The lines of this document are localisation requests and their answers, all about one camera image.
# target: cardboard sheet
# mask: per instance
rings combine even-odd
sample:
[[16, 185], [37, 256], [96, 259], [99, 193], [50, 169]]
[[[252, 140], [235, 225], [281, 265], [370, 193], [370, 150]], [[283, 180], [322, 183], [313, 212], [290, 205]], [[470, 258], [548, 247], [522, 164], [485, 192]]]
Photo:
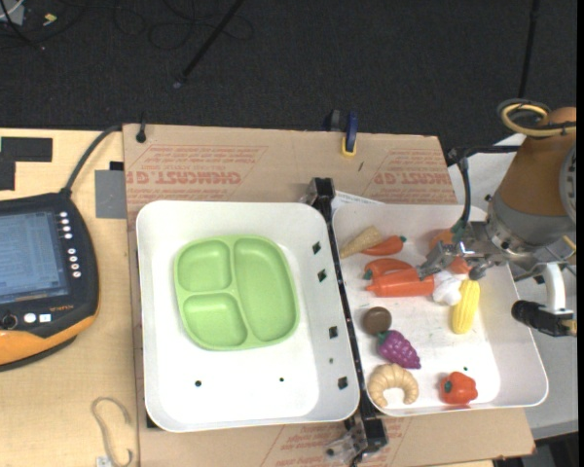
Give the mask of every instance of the cardboard sheet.
[[[342, 465], [326, 458], [342, 423], [243, 427], [175, 434], [147, 427], [134, 222], [157, 199], [297, 201], [314, 177], [337, 191], [382, 202], [454, 204], [436, 137], [359, 133], [357, 154], [341, 154], [342, 134], [201, 126], [124, 126], [128, 242], [142, 464], [147, 467]], [[532, 453], [522, 409], [386, 418], [389, 444], [364, 465], [400, 467], [478, 461]]]

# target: black tape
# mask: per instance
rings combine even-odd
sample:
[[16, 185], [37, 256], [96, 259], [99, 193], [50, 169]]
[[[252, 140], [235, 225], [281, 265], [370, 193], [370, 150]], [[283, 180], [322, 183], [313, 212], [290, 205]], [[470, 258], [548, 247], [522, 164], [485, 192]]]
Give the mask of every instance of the black tape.
[[3, 136], [0, 139], [0, 191], [16, 188], [16, 162], [51, 162], [51, 138]]

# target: screen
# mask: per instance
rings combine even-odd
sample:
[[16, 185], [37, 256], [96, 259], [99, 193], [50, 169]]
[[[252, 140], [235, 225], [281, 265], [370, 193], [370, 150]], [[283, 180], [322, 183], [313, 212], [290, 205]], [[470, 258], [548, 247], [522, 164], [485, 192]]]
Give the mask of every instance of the screen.
[[52, 210], [0, 215], [0, 304], [68, 294]]

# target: toy food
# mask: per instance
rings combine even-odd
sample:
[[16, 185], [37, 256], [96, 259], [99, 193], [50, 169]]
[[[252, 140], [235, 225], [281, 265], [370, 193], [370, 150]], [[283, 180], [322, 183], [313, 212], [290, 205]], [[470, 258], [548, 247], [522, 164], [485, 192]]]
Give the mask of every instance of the toy food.
[[405, 240], [407, 238], [402, 235], [390, 235], [383, 242], [363, 249], [361, 252], [370, 256], [389, 256], [402, 251]]
[[375, 246], [383, 242], [383, 236], [379, 229], [374, 226], [368, 227], [353, 240], [345, 244], [340, 250], [340, 258], [347, 258], [355, 253], [360, 253], [368, 247]]
[[374, 278], [366, 290], [382, 298], [430, 296], [435, 290], [435, 279], [428, 275], [420, 280], [416, 269], [400, 269]]
[[465, 334], [474, 323], [480, 300], [480, 284], [478, 280], [467, 278], [461, 282], [458, 290], [460, 301], [453, 307], [452, 330], [455, 334]]
[[409, 263], [397, 260], [396, 258], [378, 258], [378, 260], [373, 260], [366, 265], [363, 278], [369, 280], [370, 278], [377, 278], [388, 271], [411, 268], [412, 266]]
[[[429, 243], [430, 249], [435, 247], [435, 245], [437, 245], [437, 242], [439, 242], [439, 240], [442, 240], [445, 244], [452, 244], [452, 236], [453, 236], [453, 234], [450, 230], [443, 230], [442, 232], [439, 232], [437, 235], [435, 235], [430, 240], [430, 243]], [[463, 258], [461, 258], [460, 256], [457, 256], [448, 265], [448, 269], [452, 273], [461, 274], [461, 273], [469, 273], [469, 271], [471, 270], [471, 267], [469, 265], [467, 265], [467, 262]]]
[[387, 400], [383, 393], [391, 387], [400, 387], [405, 393], [405, 405], [414, 403], [420, 395], [420, 387], [415, 377], [396, 363], [379, 365], [368, 380], [370, 398], [379, 406], [386, 407]]
[[371, 307], [363, 315], [362, 325], [365, 331], [373, 336], [385, 332], [391, 327], [391, 313], [382, 306]]
[[403, 369], [420, 369], [420, 358], [411, 342], [402, 333], [394, 330], [377, 334], [379, 354], [391, 363], [397, 363]]
[[454, 275], [446, 269], [435, 273], [435, 290], [432, 299], [437, 303], [454, 306], [461, 300], [460, 284], [464, 280], [463, 275]]
[[478, 398], [476, 381], [461, 372], [452, 372], [441, 379], [439, 397], [444, 403], [451, 405], [465, 405]]

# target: purple grape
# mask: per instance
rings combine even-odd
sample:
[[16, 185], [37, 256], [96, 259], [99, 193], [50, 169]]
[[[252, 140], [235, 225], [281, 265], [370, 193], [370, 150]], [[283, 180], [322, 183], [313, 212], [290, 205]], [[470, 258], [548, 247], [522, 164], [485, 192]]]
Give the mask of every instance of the purple grape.
[[403, 369], [420, 369], [421, 363], [418, 353], [411, 343], [401, 333], [394, 330], [379, 332], [379, 354], [390, 361], [400, 365]]

